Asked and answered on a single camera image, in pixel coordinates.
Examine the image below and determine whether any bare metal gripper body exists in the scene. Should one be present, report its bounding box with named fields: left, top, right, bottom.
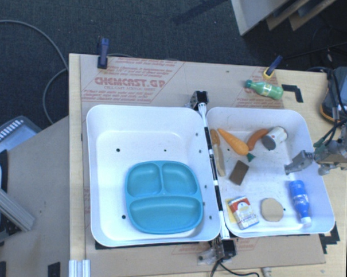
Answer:
left=313, top=138, right=347, bottom=177

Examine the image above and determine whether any white plastic tray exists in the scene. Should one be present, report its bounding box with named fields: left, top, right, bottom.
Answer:
left=80, top=103, right=228, bottom=252
left=200, top=105, right=341, bottom=243

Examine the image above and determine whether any blue plastic bottle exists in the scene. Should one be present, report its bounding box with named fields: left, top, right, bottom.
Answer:
left=286, top=178, right=315, bottom=228

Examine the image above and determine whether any small white can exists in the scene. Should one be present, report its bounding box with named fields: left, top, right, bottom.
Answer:
left=260, top=124, right=289, bottom=153

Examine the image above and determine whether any round beige biscuit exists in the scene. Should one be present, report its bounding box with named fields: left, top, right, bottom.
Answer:
left=259, top=197, right=285, bottom=224

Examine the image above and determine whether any orange toy sausage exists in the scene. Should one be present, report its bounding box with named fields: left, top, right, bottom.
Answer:
left=245, top=127, right=270, bottom=153

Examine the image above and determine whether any brown rectangular biscuit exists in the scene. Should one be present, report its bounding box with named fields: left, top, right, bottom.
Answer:
left=228, top=159, right=251, bottom=186

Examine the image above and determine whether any orange toy carrot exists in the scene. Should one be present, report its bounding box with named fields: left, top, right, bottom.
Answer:
left=216, top=128, right=258, bottom=163

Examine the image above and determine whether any red and white carton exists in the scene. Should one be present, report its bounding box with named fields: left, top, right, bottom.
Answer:
left=227, top=194, right=261, bottom=232

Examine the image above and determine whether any beige bread slice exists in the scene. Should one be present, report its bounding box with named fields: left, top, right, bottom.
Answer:
left=212, top=143, right=228, bottom=178

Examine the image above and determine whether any yellow flat slice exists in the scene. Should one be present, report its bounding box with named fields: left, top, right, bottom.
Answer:
left=224, top=198, right=238, bottom=224

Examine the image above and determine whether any green plastic bottle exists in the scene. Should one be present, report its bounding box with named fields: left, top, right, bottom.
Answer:
left=244, top=79, right=284, bottom=101

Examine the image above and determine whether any thin black and white rod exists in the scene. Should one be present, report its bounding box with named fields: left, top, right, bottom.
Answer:
left=192, top=102, right=236, bottom=240

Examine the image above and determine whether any brown toy bread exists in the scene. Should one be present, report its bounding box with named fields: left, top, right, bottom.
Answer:
left=208, top=128, right=221, bottom=146

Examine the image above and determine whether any blue divided plate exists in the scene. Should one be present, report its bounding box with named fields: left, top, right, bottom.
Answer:
left=122, top=158, right=206, bottom=237

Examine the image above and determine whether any brown cardboard board red print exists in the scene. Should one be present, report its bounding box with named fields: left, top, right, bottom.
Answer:
left=69, top=54, right=336, bottom=277

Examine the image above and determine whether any black block with thin wires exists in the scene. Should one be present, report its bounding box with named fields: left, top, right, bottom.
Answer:
left=208, top=236, right=239, bottom=264
left=189, top=89, right=209, bottom=111

